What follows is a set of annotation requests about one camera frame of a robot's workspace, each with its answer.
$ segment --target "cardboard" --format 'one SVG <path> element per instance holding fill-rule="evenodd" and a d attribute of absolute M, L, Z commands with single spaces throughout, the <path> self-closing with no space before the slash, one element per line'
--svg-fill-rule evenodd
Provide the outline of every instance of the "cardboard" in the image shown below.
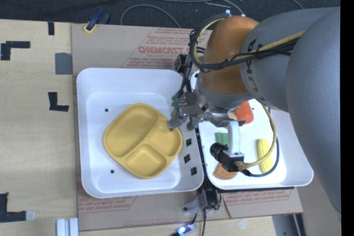
<path fill-rule="evenodd" d="M 79 133 L 77 127 L 76 78 L 90 67 L 173 69 L 178 54 L 187 54 L 188 29 L 98 25 L 86 34 L 84 24 L 71 25 L 72 71 L 77 168 L 77 205 L 80 231 L 156 224 L 189 223 L 194 215 L 183 214 L 183 204 L 197 192 L 96 199 L 82 188 Z M 210 30 L 200 37 L 205 47 Z M 218 210 L 208 220 L 301 213 L 296 188 L 223 193 Z M 202 220 L 202 213 L 197 221 Z"/>

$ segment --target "wooden table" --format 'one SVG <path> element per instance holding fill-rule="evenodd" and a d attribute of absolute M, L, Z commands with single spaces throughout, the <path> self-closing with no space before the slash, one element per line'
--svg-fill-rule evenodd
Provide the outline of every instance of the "wooden table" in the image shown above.
<path fill-rule="evenodd" d="M 50 35 L 47 22 L 0 20 L 0 43 L 30 42 L 0 60 L 0 194 L 9 193 L 8 212 L 35 212 L 34 220 L 0 223 L 0 235 L 55 235 L 57 219 L 77 217 L 73 78 L 55 71 L 55 54 L 71 54 L 70 27 L 55 23 Z M 49 110 L 49 92 L 68 111 Z M 176 229 L 168 224 L 80 235 L 166 236 Z M 205 235 L 221 234 L 276 235 L 271 216 L 206 222 Z"/>

